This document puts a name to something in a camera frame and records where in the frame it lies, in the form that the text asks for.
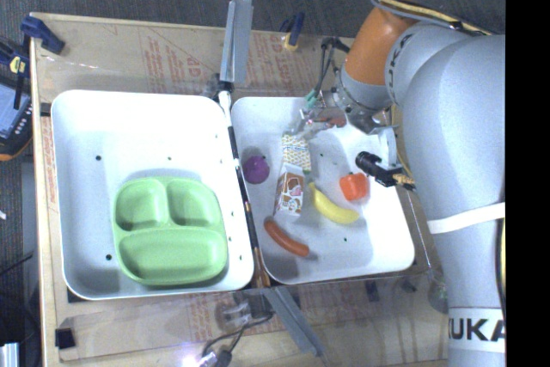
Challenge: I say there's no red sausage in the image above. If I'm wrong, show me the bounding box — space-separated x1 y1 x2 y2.
262 219 311 259

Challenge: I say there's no black cylinder on white bracket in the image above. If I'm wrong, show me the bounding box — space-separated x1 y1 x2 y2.
354 127 406 188

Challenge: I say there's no brown and white carton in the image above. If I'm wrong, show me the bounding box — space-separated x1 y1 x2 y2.
272 163 307 217

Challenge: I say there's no black block with thin wires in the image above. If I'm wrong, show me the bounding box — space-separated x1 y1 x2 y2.
222 295 276 321

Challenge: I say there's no white yellow and blue carton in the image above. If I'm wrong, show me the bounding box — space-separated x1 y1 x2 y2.
280 133 313 174

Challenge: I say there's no white plastic tray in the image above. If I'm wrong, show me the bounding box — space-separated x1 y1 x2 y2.
50 89 256 302
229 95 417 286

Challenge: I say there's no orange toy pepper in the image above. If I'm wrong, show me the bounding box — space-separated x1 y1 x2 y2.
339 171 371 202

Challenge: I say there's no yellow banana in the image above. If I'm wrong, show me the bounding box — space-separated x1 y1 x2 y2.
308 181 361 225

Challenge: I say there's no purple round toy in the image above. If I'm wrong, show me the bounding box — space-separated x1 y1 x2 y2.
241 154 272 186

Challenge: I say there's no green divided plate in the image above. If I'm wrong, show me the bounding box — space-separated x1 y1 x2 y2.
112 175 229 288

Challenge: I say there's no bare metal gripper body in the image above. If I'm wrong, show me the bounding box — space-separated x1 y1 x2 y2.
316 92 400 137

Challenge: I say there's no brown cardboard board red print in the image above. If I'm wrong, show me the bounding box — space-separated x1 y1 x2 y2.
27 11 450 364

